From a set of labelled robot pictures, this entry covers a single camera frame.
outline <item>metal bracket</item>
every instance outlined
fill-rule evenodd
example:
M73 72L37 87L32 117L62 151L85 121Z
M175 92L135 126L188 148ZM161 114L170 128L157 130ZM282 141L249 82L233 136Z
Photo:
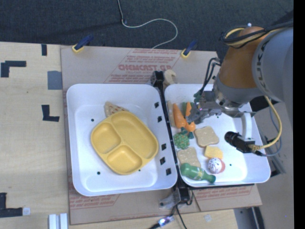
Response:
M171 209L181 201L179 189L176 189L170 196L159 200L159 208Z

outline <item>black connector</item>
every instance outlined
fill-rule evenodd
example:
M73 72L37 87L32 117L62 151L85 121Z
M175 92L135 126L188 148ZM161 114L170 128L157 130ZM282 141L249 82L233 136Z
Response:
M182 203L186 203L191 199L189 189L187 187L179 188L179 193L180 193L180 199L181 199Z
M258 155L258 156L263 156L263 153L260 152L260 151L258 151L258 150L256 150L254 153L255 153L256 155Z
M227 132L224 135L224 139L226 142L228 142L230 145L236 147L236 149L242 153L252 153L252 149L249 148L249 144L255 144L255 141L244 141L241 138L241 135L239 133L235 132Z

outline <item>cardboard sheet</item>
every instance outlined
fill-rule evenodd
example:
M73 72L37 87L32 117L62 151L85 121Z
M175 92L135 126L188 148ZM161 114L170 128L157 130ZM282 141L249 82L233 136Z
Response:
M173 70L176 83L203 83L209 60L216 52L193 51L188 58L180 50L85 47L75 54L61 47L67 164L69 174L70 223L82 224L110 220L163 216L169 210L159 208L159 200L171 189L96 197L80 195L73 187L67 118L66 93L78 83L149 83L153 71ZM183 206L181 213L240 208L261 204L256 186L210 188L194 191L195 201Z

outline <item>green bottle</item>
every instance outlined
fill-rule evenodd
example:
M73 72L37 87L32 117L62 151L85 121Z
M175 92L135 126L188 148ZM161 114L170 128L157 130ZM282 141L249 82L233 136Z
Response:
M216 176L209 175L205 170L200 167L192 166L189 163L183 163L180 166L181 175L186 176L196 181L207 180L210 183L214 183Z

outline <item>wooden table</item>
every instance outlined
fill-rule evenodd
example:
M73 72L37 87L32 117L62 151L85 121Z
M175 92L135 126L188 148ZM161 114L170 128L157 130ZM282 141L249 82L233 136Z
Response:
M30 215L0 218L0 228L47 228L49 214L69 213L62 90L49 90L47 77L61 71L60 46L48 45L47 56L41 49L41 44L0 42L1 63L26 62L26 67L10 66L8 77L0 78L0 193L7 193L7 208L30 208ZM42 105L59 121L43 121ZM232 209L182 217L189 229L237 228ZM149 228L160 218L69 228ZM166 228L183 225L175 215Z

